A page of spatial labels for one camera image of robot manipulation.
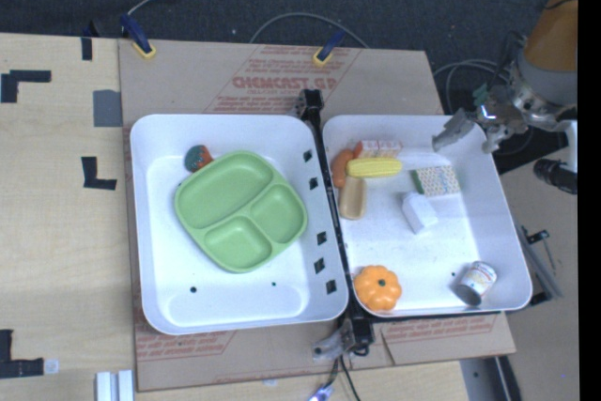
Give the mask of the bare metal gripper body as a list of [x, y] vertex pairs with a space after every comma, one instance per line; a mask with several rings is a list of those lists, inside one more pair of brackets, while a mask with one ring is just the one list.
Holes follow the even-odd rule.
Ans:
[[561, 119], [566, 107], [547, 100], [522, 79], [480, 86], [474, 91], [474, 106], [477, 118], [485, 125], [503, 126], [515, 132], [524, 132], [528, 127], [567, 130], [567, 120]]

